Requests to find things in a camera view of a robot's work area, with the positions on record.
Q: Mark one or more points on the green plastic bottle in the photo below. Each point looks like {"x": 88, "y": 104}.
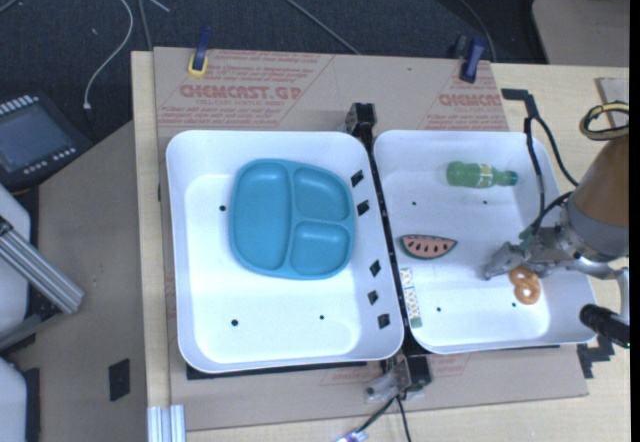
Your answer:
{"x": 467, "y": 174}

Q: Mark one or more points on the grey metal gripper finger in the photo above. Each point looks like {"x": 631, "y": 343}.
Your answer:
{"x": 504, "y": 261}

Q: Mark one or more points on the orange pretzel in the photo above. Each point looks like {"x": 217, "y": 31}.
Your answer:
{"x": 526, "y": 291}

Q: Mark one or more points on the red watermelon slice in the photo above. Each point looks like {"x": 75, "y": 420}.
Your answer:
{"x": 427, "y": 247}

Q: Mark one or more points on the brown cardboard board, red print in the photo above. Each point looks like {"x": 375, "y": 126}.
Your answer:
{"x": 300, "y": 75}

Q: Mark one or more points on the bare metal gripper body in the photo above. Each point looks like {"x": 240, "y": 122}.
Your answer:
{"x": 547, "y": 250}

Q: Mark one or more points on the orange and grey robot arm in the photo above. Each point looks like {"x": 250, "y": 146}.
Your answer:
{"x": 600, "y": 190}

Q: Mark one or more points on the black cylinder on white bracket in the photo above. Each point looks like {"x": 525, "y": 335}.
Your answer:
{"x": 601, "y": 318}

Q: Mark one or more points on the white printed packet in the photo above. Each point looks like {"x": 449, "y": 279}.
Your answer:
{"x": 411, "y": 297}

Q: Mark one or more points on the blue divided plate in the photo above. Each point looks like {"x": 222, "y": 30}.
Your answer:
{"x": 265, "y": 220}

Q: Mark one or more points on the white plastic tray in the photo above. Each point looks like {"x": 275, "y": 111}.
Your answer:
{"x": 475, "y": 310}
{"x": 280, "y": 320}

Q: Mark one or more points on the thin black rod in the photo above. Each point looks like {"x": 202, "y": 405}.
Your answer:
{"x": 386, "y": 229}

